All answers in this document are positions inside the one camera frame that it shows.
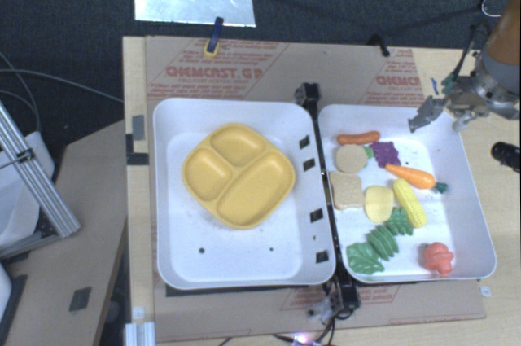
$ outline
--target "yellow plate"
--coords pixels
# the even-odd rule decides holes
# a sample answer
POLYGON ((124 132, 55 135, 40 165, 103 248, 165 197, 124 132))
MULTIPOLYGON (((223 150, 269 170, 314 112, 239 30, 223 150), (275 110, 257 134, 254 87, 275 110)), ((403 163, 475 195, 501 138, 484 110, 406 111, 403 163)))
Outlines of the yellow plate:
POLYGON ((235 229, 258 226, 295 185, 289 159, 255 130, 229 123, 185 159, 182 180, 213 216, 235 229))

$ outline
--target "yellow corn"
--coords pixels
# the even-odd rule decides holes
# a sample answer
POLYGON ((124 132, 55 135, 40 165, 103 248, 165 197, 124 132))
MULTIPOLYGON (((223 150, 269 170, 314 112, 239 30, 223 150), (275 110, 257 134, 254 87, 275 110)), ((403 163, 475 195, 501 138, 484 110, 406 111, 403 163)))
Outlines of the yellow corn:
POLYGON ((411 226, 417 229, 426 225, 427 214, 409 183, 403 178, 398 178, 392 183, 392 190, 398 203, 407 213, 411 226))

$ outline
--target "black binder clip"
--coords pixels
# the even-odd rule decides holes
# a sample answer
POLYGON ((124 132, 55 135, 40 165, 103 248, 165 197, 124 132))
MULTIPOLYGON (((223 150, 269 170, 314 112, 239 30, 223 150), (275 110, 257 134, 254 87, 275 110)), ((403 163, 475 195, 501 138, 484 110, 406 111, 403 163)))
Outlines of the black binder clip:
POLYGON ((219 51, 219 35, 221 34, 222 25, 225 20, 221 17, 217 17, 215 19, 215 23, 213 24, 213 32, 212 37, 206 41, 204 45, 204 56, 208 58, 214 58, 219 51))

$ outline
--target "white tray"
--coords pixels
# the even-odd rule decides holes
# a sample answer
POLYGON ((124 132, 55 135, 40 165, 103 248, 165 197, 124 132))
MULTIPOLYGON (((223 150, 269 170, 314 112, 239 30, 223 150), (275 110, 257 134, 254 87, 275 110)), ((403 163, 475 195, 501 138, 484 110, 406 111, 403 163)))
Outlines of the white tray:
POLYGON ((154 111, 157 263, 178 289, 315 285, 335 270, 335 252, 309 114, 293 103, 167 99, 154 111), (263 223, 234 230, 182 182, 182 163, 213 130, 243 123, 293 163, 293 191, 263 223), (300 148, 300 141, 309 144, 300 148), (303 164, 314 167, 304 171, 303 164))
MULTIPOLYGON (((420 263, 425 243, 445 243, 455 257, 453 272, 444 279, 485 278, 496 267, 496 255, 466 159, 460 135, 453 131, 453 119, 443 113, 431 125, 409 132, 407 119, 416 110, 407 107, 369 107, 330 105, 319 115, 322 147, 328 171, 336 170, 334 154, 339 147, 336 136, 378 130, 381 141, 393 141, 403 165, 423 169, 449 191, 415 190, 427 213, 428 223, 414 230, 412 236, 397 236, 400 253, 383 261, 385 271, 372 275, 357 274, 349 267, 346 248, 365 242, 365 235, 375 228, 363 208, 335 210, 339 242, 344 264, 356 279, 367 283, 412 282, 443 279, 424 269, 420 263)), ((358 174, 362 189, 370 185, 390 186, 396 177, 381 169, 374 159, 358 174)))

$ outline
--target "carrot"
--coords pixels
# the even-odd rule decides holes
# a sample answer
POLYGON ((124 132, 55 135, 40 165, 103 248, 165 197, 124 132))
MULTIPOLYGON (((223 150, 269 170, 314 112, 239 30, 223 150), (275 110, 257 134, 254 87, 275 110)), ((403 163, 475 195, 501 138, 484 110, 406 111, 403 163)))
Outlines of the carrot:
POLYGON ((380 133, 376 130, 371 130, 364 134, 340 134, 336 137, 336 142, 340 145, 366 145, 379 140, 380 133))
POLYGON ((411 186, 427 190, 436 185, 436 179, 421 169, 386 164, 385 169, 400 178, 404 178, 411 186))

